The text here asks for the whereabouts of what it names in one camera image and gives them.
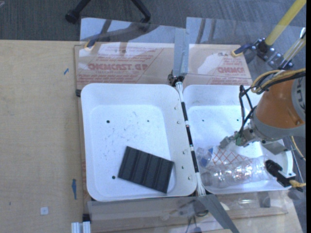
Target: gray carpet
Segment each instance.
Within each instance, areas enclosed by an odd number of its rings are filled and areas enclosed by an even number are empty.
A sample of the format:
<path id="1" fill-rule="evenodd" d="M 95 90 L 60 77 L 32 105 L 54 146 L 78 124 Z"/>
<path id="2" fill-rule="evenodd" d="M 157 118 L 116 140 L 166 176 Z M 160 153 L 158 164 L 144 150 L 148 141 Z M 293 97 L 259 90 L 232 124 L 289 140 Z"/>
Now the gray carpet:
<path id="1" fill-rule="evenodd" d="M 77 41 L 79 23 L 70 24 L 65 14 L 80 0 L 0 0 L 0 39 Z M 142 0 L 151 12 L 150 23 L 186 27 L 187 17 L 229 19 L 277 24 L 295 0 Z M 81 12 L 83 17 L 140 21 L 143 17 L 130 0 L 92 0 Z M 290 23 L 306 26 L 306 6 Z M 298 139 L 305 151 L 305 139 Z M 298 160 L 305 179 L 306 165 Z M 291 192 L 304 232 L 306 188 Z"/>

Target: wooden table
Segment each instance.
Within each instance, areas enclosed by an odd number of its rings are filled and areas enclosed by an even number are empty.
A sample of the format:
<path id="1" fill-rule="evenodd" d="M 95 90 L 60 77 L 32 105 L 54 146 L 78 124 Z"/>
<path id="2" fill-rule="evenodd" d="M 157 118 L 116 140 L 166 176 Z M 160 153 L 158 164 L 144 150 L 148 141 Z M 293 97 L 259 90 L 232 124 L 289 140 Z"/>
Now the wooden table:
<path id="1" fill-rule="evenodd" d="M 72 222 L 82 222 L 75 45 L 80 43 L 0 40 L 3 233 L 67 233 Z M 234 223 L 241 233 L 302 232 L 293 203 L 286 206 L 285 215 Z"/>

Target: blue mark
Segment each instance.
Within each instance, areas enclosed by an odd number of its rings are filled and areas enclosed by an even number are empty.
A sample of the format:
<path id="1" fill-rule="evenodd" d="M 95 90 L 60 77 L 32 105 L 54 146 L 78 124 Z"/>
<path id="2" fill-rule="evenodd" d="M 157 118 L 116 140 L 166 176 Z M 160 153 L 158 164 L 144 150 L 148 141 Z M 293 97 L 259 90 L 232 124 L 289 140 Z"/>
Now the blue mark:
<path id="1" fill-rule="evenodd" d="M 74 199 L 76 200 L 77 199 L 77 184 L 76 184 L 76 180 L 75 179 L 72 179 L 71 187 L 72 187 L 72 191 L 73 191 L 73 194 L 74 194 Z"/>

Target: plastic bottle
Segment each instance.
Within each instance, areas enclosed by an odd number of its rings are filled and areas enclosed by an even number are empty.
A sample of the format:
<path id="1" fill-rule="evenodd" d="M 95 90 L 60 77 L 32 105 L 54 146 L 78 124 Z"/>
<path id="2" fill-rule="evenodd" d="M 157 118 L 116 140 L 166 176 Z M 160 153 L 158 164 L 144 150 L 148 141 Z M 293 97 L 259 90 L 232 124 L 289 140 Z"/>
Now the plastic bottle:
<path id="1" fill-rule="evenodd" d="M 201 167 L 206 168 L 208 163 L 211 161 L 213 155 L 213 147 L 211 148 L 197 148 L 195 151 L 195 156 L 197 158 L 198 164 Z"/>
<path id="2" fill-rule="evenodd" d="M 265 156 L 227 165 L 209 166 L 201 175 L 203 185 L 225 188 L 232 185 L 270 180 L 273 178 L 265 167 Z"/>

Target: black chair leg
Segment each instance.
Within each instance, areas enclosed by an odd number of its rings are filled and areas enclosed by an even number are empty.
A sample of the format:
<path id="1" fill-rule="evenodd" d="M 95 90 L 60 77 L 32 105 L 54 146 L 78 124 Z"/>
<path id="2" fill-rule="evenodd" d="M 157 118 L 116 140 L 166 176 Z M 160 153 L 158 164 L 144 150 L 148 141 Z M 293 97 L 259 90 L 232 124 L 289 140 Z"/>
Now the black chair leg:
<path id="1" fill-rule="evenodd" d="M 87 6 L 90 1 L 91 0 L 81 0 L 73 10 L 68 11 L 65 16 L 66 20 L 70 23 L 76 23 L 79 19 L 80 12 L 84 9 L 85 6 Z"/>
<path id="2" fill-rule="evenodd" d="M 142 3 L 142 1 L 141 0 L 131 0 L 131 1 L 145 16 L 145 18 L 142 19 L 141 22 L 148 22 L 150 20 L 151 14 L 145 7 L 145 5 Z"/>

